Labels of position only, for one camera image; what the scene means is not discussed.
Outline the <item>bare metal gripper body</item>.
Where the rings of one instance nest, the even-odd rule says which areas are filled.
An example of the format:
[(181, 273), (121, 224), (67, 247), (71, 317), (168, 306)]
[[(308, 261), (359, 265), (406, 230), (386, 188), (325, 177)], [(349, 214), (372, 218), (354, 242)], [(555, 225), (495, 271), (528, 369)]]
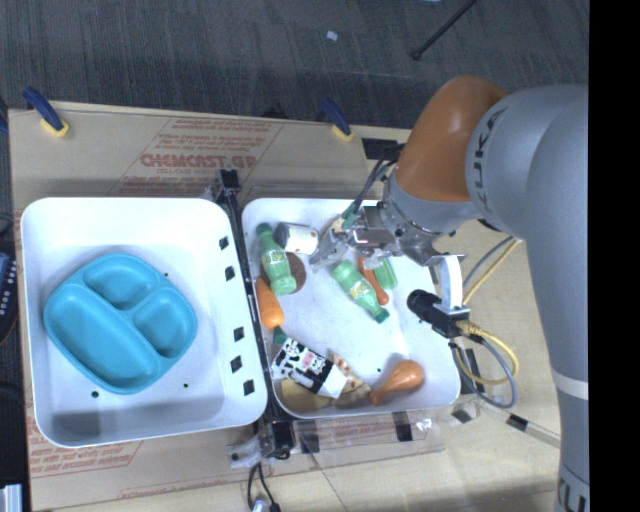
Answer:
[(406, 256), (419, 266), (442, 255), (436, 241), (453, 230), (453, 204), (417, 201), (401, 207), (394, 201), (348, 207), (348, 244), (372, 264)]

